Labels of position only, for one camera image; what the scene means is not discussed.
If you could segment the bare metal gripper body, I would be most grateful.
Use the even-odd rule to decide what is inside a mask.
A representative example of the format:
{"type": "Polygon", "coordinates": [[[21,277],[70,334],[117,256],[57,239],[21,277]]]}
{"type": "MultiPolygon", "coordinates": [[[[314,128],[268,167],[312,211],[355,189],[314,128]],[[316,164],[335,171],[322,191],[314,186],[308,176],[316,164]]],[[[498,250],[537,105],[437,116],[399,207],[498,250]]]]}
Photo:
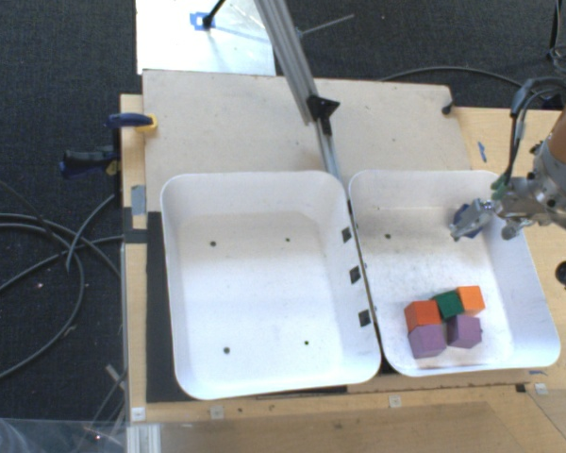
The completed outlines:
{"type": "Polygon", "coordinates": [[[557,225],[566,230],[566,181],[549,176],[501,176],[492,185],[498,217],[506,221],[504,240],[516,238],[524,227],[557,225]]]}

